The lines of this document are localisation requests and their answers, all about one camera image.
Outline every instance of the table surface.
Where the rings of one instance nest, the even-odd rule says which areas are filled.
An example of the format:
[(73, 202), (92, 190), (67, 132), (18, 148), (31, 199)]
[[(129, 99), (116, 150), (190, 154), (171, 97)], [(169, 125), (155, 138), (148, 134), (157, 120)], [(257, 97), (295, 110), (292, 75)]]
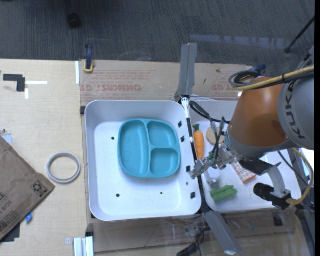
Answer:
[[(12, 147), (38, 173), (46, 177), (48, 160), (56, 153), (76, 155), (84, 170), (80, 86), (74, 61), (0, 59), (0, 129), (12, 134)], [(48, 81), (28, 85), (29, 99), (17, 92), (16, 82), (3, 81), (3, 74), (23, 75), (26, 81)], [(58, 178), (76, 172), (71, 159), (52, 165)], [(85, 174), (69, 184), (56, 184), (54, 191), (32, 212), (30, 223), (21, 222), (20, 238), (0, 243), (0, 256), (73, 255), (68, 238), (84, 237), (87, 228)], [(296, 232), (242, 237), (239, 243), (247, 255), (308, 255), (309, 248), (300, 222)], [(186, 245), (97, 253), (98, 255), (175, 255)], [(205, 255), (225, 255), (217, 241), (203, 245)]]

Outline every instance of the cardboard sheet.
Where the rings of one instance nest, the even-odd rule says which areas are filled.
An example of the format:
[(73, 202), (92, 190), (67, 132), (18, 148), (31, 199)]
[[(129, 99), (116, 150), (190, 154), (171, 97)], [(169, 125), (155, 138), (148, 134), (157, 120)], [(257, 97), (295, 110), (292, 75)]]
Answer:
[[(95, 100), (172, 100), (178, 90), (180, 63), (94, 60), (93, 72), (80, 67), (82, 111)], [(250, 67), (235, 64), (195, 64), (193, 95), (214, 100), (238, 100), (239, 92), (228, 83), (236, 72)]]
[(0, 136), (0, 240), (54, 188)]

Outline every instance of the blue object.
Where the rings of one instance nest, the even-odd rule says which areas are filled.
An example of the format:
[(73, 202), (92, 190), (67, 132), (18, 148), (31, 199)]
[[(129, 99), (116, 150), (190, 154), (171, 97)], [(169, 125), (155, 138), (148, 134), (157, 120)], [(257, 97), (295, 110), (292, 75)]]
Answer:
[(165, 178), (180, 167), (180, 144), (175, 129), (155, 119), (130, 119), (118, 137), (121, 168), (137, 178)]
[(29, 223), (32, 220), (32, 213), (29, 212), (28, 215), (25, 217), (26, 223)]
[(265, 64), (260, 64), (258, 66), (254, 66), (254, 67), (250, 68), (249, 71), (256, 71), (261, 76), (262, 74), (264, 74), (266, 72), (266, 68), (267, 68), (267, 66)]
[(87, 44), (85, 48), (87, 49), (85, 69), (89, 70), (91, 68), (91, 62), (92, 62), (92, 45)]

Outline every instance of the black cable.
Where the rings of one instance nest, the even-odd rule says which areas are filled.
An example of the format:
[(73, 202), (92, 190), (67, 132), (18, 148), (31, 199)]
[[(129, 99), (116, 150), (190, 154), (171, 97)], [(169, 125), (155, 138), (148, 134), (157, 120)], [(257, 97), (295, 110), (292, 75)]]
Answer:
[(183, 249), (182, 251), (178, 252), (176, 256), (191, 256), (195, 252), (199, 251), (199, 256), (202, 256), (202, 251), (200, 245), (205, 240), (205, 231), (210, 230), (208, 228), (204, 228), (195, 236), (195, 242), (190, 244), (187, 248)]
[(189, 102), (190, 108), (193, 109), (194, 112), (196, 112), (198, 115), (202, 116), (205, 119), (208, 119), (211, 123), (212, 122), (217, 122), (217, 123), (221, 123), (221, 120), (217, 120), (214, 118), (211, 118), (211, 116), (209, 115), (209, 113), (207, 111), (205, 111), (198, 103), (196, 103), (195, 101), (190, 101)]
[[(256, 82), (249, 82), (249, 83), (245, 83), (243, 81), (247, 80), (250, 77), (254, 77), (257, 78), (259, 76), (259, 73), (256, 71), (240, 71), (237, 73), (234, 73), (233, 75), (231, 75), (228, 79), (228, 82), (230, 85), (234, 86), (234, 87), (245, 87), (245, 86), (251, 86), (251, 85), (255, 85)], [(315, 76), (315, 72), (314, 71), (310, 71), (310, 72), (306, 72), (303, 74), (297, 74), (295, 76), (289, 77), (284, 79), (284, 74), (282, 75), (282, 80), (277, 81), (277, 82), (273, 82), (270, 84), (267, 84), (265, 86), (261, 86), (256, 89), (261, 89), (261, 88), (266, 88), (266, 87), (270, 87), (270, 86), (276, 86), (276, 85), (280, 85), (280, 84), (289, 84), (291, 82), (295, 82), (297, 80), (303, 79), (303, 78), (309, 78), (309, 77), (314, 77)]]
[(284, 155), (278, 151), (278, 154), (280, 155), (280, 157), (282, 158), (282, 160), (286, 163), (287, 166), (289, 166), (289, 168), (294, 171), (294, 173), (301, 179), (301, 181), (308, 186), (308, 183), (304, 180), (304, 178), (292, 167), (292, 165), (285, 159)]
[(306, 30), (310, 27), (310, 25), (315, 21), (315, 17), (313, 16), (311, 20), (305, 25), (305, 27), (300, 31), (300, 33), (293, 39), (293, 41), (290, 43), (290, 45), (284, 49), (284, 52), (287, 54), (290, 52), (290, 49), (294, 44), (298, 41), (298, 39), (306, 32)]
[(222, 121), (220, 123), (220, 127), (219, 127), (219, 134), (215, 136), (215, 144), (214, 144), (214, 148), (213, 148), (213, 151), (212, 153), (215, 152), (215, 159), (218, 159), (218, 156), (219, 156), (219, 141), (220, 141), (220, 138), (221, 138), (221, 135), (223, 133), (223, 128), (224, 128), (224, 125), (226, 123), (226, 119), (224, 117), (222, 117)]

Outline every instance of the metal bracket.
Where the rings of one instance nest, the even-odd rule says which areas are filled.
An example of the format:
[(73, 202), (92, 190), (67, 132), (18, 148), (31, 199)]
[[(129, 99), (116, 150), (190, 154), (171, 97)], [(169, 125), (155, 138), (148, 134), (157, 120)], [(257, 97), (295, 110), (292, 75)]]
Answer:
[(235, 255), (242, 254), (244, 252), (219, 212), (209, 211), (204, 214), (203, 217), (214, 233), (214, 236), (218, 240), (225, 254)]
[(270, 168), (267, 174), (270, 176), (270, 179), (274, 187), (274, 192), (271, 192), (272, 195), (274, 195), (277, 198), (284, 198), (285, 196), (291, 193), (290, 190), (286, 189), (284, 178), (282, 177), (276, 165)]
[(198, 159), (198, 161), (194, 166), (194, 169), (189, 171), (188, 173), (190, 177), (194, 180), (195, 178), (203, 174), (206, 170), (208, 170), (209, 167), (210, 167), (210, 162), (207, 162), (203, 159)]
[(196, 83), (195, 66), (197, 57), (196, 43), (182, 45), (180, 61), (180, 78), (178, 90), (175, 93), (175, 100), (178, 102), (180, 97), (191, 97), (193, 87)]
[(94, 256), (94, 237), (75, 237), (73, 239), (73, 256)]

